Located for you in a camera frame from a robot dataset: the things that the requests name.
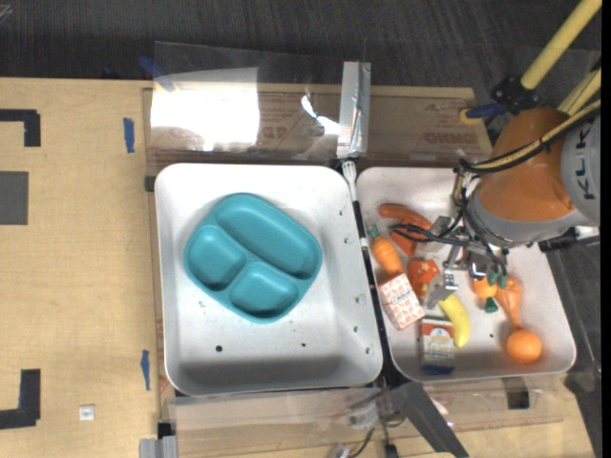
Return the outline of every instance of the gray square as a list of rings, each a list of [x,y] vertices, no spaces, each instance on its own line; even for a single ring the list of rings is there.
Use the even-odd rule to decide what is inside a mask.
[[[28,224],[28,172],[0,172],[0,224]]]

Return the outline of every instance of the wooden surface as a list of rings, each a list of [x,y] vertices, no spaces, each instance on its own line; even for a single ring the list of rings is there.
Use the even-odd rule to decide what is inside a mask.
[[[0,225],[0,409],[17,406],[19,372],[40,368],[36,427],[0,430],[0,456],[137,456],[159,416],[142,91],[149,82],[0,78],[0,108],[36,109],[42,147],[0,122],[0,170],[30,172],[27,226]],[[136,126],[127,154],[123,117]],[[140,368],[148,350],[151,390]],[[458,433],[472,456],[593,456],[572,393],[560,422]],[[95,419],[78,407],[95,404]],[[422,438],[401,456],[431,456]],[[328,448],[252,454],[327,456]],[[384,456],[380,443],[361,455]]]

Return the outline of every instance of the teal plate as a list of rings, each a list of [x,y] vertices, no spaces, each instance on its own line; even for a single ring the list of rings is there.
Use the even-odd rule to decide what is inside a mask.
[[[235,194],[215,205],[184,249],[184,267],[203,292],[254,323],[285,316],[323,263],[318,241],[268,201]]]

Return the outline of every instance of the orange fruit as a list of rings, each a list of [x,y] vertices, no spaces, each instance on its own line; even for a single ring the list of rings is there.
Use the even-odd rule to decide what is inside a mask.
[[[533,363],[541,356],[541,339],[533,331],[518,329],[507,340],[507,354],[515,362]]]
[[[489,299],[496,295],[497,285],[496,283],[492,286],[488,284],[488,279],[474,279],[474,292],[480,299]]]

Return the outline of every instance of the yellow banana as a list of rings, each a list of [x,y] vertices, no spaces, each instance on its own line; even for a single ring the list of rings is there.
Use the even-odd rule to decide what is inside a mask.
[[[471,323],[469,314],[456,294],[450,294],[446,300],[438,302],[453,326],[454,344],[457,347],[464,346],[471,335]]]

